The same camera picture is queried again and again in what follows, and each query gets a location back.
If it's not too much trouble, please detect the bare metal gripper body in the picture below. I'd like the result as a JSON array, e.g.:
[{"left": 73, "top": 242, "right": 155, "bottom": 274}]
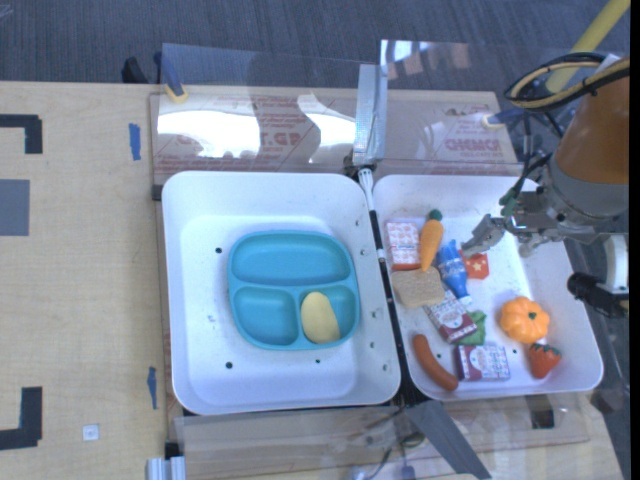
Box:
[{"left": 503, "top": 190, "right": 615, "bottom": 247}]

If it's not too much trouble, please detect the white plastic tray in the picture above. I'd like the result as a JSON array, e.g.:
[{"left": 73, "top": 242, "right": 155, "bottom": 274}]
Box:
[
  {"left": 371, "top": 173, "right": 605, "bottom": 402},
  {"left": 160, "top": 169, "right": 403, "bottom": 416}
]

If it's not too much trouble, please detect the red packet with yellow star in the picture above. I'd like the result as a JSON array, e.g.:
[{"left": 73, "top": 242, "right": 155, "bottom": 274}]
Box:
[{"left": 462, "top": 251, "right": 491, "bottom": 281}]

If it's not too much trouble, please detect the blue plastic bottle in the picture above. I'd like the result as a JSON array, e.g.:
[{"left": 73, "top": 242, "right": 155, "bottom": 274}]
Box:
[{"left": 435, "top": 238, "right": 474, "bottom": 307}]

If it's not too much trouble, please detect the orange toy carrot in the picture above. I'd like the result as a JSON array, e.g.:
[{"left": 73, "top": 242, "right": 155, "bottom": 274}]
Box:
[{"left": 418, "top": 208, "right": 446, "bottom": 273}]

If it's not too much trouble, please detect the orange toy pumpkin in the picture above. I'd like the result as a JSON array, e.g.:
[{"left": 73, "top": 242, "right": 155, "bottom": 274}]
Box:
[{"left": 499, "top": 295, "right": 552, "bottom": 346}]

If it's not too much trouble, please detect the orange and white carton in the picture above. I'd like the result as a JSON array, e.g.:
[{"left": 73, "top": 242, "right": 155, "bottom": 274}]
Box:
[{"left": 384, "top": 220, "right": 423, "bottom": 272}]

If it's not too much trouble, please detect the brown toy bread slice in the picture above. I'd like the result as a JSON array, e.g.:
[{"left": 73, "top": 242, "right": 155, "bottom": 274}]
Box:
[{"left": 390, "top": 266, "right": 447, "bottom": 310}]

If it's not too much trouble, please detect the red and white carton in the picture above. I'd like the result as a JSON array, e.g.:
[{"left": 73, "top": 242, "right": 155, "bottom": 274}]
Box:
[
  {"left": 423, "top": 290, "right": 479, "bottom": 345},
  {"left": 454, "top": 343, "right": 512, "bottom": 383}
]

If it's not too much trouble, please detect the green toy lettuce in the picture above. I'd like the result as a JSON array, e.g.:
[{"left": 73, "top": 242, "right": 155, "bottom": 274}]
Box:
[{"left": 456, "top": 309, "right": 488, "bottom": 347}]

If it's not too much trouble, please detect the red toy strawberry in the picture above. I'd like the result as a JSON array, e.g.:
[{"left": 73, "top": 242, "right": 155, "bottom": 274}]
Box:
[{"left": 527, "top": 342, "right": 563, "bottom": 381}]

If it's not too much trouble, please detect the orange toy sausage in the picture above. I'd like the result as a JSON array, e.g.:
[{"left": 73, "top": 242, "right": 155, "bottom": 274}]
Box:
[{"left": 411, "top": 333, "right": 460, "bottom": 393}]

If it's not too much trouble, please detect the yellow toy potato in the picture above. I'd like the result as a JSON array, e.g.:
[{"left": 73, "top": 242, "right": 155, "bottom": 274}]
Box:
[{"left": 299, "top": 290, "right": 343, "bottom": 346}]

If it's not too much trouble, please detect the blue divided plate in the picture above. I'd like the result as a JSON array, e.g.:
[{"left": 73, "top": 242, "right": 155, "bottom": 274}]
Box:
[{"left": 226, "top": 229, "right": 362, "bottom": 352}]

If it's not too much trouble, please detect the brown cardboard board red print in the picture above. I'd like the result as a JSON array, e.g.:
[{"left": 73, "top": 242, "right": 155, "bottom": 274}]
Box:
[{"left": 149, "top": 85, "right": 592, "bottom": 450}]

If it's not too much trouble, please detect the black cylinder on white bracket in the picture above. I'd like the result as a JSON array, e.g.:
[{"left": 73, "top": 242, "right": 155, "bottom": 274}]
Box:
[{"left": 566, "top": 233, "right": 630, "bottom": 320}]

